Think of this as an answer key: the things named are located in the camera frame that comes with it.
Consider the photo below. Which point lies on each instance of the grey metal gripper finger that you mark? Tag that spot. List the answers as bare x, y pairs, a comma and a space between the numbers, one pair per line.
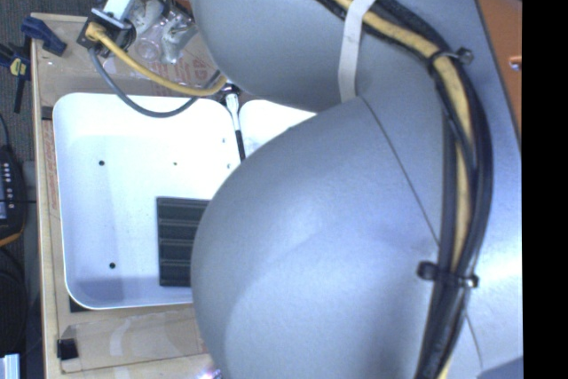
145, 15
175, 41

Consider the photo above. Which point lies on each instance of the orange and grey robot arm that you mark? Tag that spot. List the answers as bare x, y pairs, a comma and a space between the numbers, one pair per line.
337, 199

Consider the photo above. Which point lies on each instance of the white plastic tray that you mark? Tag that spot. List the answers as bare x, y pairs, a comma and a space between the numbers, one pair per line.
266, 120
128, 137

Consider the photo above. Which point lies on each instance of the thin black and white rod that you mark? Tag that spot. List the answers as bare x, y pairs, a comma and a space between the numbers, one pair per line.
238, 129

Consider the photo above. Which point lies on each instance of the brown cardboard board red print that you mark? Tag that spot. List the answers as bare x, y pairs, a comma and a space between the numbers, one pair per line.
46, 111

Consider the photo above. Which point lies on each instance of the dark striped rectangular pad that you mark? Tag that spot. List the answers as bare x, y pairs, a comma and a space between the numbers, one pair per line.
177, 239

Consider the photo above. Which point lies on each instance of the small black square block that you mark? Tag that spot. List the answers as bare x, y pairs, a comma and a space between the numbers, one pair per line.
67, 349

